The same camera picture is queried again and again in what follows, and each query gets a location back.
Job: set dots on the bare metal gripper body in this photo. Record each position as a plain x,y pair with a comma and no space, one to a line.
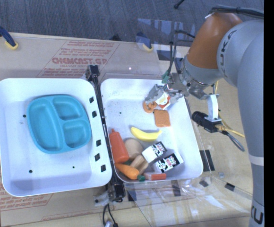
179,85

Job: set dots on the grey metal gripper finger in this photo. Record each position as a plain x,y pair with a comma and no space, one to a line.
176,98
154,94

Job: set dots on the white and red carton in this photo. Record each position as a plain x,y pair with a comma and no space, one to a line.
163,100

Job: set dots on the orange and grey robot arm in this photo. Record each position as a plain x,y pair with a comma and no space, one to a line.
250,84

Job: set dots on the orange pretzel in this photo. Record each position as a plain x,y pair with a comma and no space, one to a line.
147,109

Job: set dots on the orange square biscuit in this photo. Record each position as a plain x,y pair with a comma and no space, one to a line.
162,118

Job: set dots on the white plastic tray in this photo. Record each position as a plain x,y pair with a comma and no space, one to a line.
125,107
14,136

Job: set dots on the yellow banana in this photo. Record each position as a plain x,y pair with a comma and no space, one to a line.
144,135

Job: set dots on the beige egg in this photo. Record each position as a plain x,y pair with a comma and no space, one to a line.
133,145

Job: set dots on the cow print carton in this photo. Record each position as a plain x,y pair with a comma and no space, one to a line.
168,162
153,151

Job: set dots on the orange sauce bottle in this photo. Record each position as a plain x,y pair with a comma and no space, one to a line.
118,146

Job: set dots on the tan wooden bread piece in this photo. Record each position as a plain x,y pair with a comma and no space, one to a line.
140,163

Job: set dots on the orange carrot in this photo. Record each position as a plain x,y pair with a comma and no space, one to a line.
127,170

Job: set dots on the orange and white stick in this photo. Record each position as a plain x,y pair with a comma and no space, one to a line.
155,176

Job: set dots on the blue divided plate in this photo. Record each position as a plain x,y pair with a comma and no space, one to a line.
56,124

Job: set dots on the brown cardboard board red print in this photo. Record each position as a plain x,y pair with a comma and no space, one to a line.
45,55

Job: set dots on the black cylinder on white bracket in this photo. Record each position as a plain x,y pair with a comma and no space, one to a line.
212,120

